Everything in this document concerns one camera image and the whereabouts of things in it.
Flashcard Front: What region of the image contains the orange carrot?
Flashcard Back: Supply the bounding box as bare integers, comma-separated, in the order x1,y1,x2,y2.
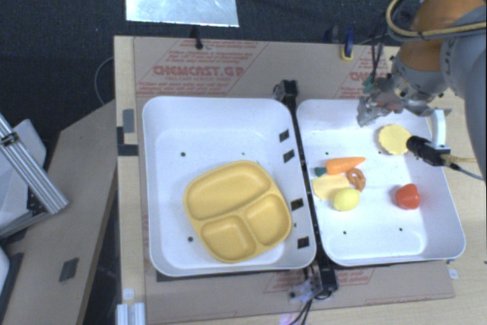
314,156,367,178

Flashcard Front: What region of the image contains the yellow divided plate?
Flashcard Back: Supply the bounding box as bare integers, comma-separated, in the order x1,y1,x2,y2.
183,159,293,264

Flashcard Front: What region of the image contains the yellow lemon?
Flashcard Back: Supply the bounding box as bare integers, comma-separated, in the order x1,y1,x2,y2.
333,187,361,212

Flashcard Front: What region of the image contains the thin black and white rod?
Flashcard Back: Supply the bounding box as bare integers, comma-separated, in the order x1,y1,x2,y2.
288,97,331,271

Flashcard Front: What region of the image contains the brown cardboard board red print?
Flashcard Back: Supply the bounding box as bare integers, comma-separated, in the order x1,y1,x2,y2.
132,36,456,317

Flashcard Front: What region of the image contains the yellow round biscuit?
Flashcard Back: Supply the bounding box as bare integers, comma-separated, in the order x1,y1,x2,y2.
377,123,413,157

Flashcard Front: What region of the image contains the orange pretzel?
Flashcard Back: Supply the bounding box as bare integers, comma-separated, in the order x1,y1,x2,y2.
345,167,368,193

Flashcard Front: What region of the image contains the white plastic tray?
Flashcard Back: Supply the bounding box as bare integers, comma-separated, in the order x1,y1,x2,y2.
142,95,318,278
295,98,467,268

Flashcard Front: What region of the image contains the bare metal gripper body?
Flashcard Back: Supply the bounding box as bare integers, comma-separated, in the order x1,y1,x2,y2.
371,78,435,119

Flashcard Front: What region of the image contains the yellow cheese slice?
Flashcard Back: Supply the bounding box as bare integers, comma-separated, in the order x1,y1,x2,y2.
310,174,352,201

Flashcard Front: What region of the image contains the black cylinder on white bracket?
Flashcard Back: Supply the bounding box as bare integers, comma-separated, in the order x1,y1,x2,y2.
405,108,454,167

